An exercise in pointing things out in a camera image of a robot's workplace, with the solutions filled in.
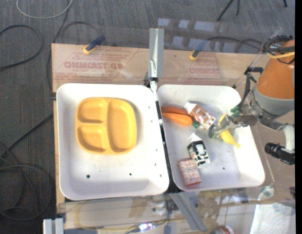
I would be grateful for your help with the pink patterned packet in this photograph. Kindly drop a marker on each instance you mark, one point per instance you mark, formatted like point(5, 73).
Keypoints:
point(189, 172)

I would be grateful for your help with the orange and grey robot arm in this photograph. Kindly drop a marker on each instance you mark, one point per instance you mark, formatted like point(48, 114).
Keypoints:
point(277, 82)

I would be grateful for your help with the black cylinder on white bracket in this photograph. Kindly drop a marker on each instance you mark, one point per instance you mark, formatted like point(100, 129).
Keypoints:
point(282, 152)

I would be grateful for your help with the orange toy carrot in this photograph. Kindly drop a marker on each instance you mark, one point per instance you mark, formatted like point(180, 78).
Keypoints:
point(180, 119)

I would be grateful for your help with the brown cardboard board, red print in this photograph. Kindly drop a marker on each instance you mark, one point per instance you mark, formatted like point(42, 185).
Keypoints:
point(97, 66)

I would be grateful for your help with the red and white can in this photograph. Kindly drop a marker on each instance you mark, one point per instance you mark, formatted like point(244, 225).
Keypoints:
point(224, 230)

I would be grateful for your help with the orange-red toy sausage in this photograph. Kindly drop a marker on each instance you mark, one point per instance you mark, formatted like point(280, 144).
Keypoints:
point(174, 109)

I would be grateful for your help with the white plastic tray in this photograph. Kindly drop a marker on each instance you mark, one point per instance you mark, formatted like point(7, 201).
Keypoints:
point(228, 164)
point(104, 174)

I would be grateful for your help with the yellow banana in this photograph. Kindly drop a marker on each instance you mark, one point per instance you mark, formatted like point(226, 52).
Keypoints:
point(229, 138)

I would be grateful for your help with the brown and white carton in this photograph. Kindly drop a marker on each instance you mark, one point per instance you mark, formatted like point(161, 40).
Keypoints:
point(202, 116)

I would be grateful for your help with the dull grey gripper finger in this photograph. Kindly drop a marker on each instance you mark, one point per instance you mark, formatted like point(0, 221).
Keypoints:
point(229, 125)
point(213, 132)

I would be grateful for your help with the black and white milk carton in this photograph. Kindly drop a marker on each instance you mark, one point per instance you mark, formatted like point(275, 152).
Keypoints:
point(199, 152)

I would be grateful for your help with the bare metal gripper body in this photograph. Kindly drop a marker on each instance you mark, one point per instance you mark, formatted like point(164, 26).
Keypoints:
point(246, 121)

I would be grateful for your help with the orange divided plate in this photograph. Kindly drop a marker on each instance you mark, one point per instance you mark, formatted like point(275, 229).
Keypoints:
point(121, 128)

